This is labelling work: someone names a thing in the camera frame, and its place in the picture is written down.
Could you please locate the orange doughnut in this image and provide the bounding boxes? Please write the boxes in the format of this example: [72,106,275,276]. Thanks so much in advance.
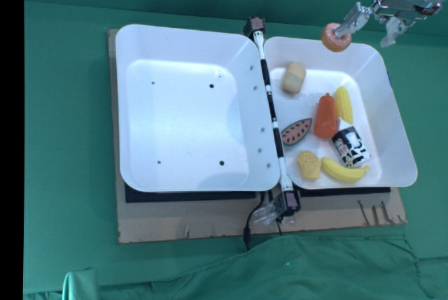
[321,22,353,53]

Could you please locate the yellow corn cob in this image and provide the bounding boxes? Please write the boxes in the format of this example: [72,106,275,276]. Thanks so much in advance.
[333,85,355,126]

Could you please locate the beige bread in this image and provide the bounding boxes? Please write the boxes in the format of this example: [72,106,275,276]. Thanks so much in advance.
[280,62,307,95]

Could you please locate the white plastic tray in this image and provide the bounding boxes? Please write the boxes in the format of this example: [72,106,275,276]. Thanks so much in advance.
[114,23,282,194]
[262,36,419,191]

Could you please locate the black and white thin rod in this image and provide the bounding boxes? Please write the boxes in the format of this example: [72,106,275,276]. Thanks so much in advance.
[252,30,295,193]

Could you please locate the black and white cow carton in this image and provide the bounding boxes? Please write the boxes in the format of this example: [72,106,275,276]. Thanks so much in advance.
[330,127,372,169]

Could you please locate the watermelon slice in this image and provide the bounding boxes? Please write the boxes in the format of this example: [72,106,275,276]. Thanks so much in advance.
[280,117,313,148]

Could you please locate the yellow banana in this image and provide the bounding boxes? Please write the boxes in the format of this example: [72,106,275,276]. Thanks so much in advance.
[320,156,372,184]

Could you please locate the yellow fries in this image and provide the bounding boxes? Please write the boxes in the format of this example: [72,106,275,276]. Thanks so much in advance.
[296,150,323,181]

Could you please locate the brown cardboard board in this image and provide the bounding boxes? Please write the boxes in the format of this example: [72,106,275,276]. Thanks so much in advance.
[106,28,409,245]

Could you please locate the green cloth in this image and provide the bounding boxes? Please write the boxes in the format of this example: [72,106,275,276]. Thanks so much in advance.
[23,233,448,300]

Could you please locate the black block with wires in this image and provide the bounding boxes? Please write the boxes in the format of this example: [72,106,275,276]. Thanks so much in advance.
[272,189,302,223]
[243,16,267,38]

